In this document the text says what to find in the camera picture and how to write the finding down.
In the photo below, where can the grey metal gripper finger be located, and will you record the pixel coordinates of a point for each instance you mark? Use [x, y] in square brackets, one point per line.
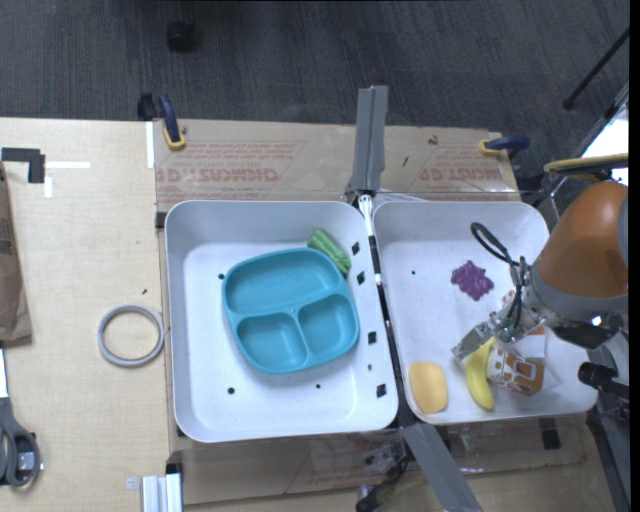
[472, 342]

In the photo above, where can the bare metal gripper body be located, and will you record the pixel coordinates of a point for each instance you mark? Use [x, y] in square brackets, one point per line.
[515, 320]

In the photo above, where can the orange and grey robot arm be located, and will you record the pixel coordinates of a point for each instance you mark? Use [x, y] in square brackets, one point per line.
[580, 250]

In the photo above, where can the yellow banana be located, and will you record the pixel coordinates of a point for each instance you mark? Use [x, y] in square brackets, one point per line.
[480, 382]

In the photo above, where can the white plastic tray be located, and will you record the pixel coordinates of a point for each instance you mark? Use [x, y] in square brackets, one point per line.
[430, 325]
[210, 320]

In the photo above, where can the orange and white carton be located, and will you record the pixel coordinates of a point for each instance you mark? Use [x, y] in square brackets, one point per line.
[520, 372]

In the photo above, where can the purple toy grapes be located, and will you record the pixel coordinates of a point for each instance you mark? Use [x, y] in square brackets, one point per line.
[472, 280]

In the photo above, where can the yellow oval toy bread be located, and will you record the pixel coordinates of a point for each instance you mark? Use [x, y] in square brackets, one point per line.
[428, 387]

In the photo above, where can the green toy bean pods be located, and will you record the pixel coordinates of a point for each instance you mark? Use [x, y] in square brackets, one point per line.
[331, 247]

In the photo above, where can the blue divided plate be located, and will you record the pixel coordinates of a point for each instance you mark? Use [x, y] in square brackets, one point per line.
[285, 305]

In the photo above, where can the brown cardboard board red print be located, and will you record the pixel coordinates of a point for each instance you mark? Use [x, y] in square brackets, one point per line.
[280, 165]

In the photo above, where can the white tape roll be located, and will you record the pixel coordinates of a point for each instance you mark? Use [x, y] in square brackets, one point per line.
[107, 350]

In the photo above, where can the brown paper bag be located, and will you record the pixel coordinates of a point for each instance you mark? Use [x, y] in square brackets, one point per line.
[10, 280]

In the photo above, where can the black cylinder on white bracket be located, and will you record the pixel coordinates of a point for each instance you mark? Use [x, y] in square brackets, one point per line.
[595, 374]

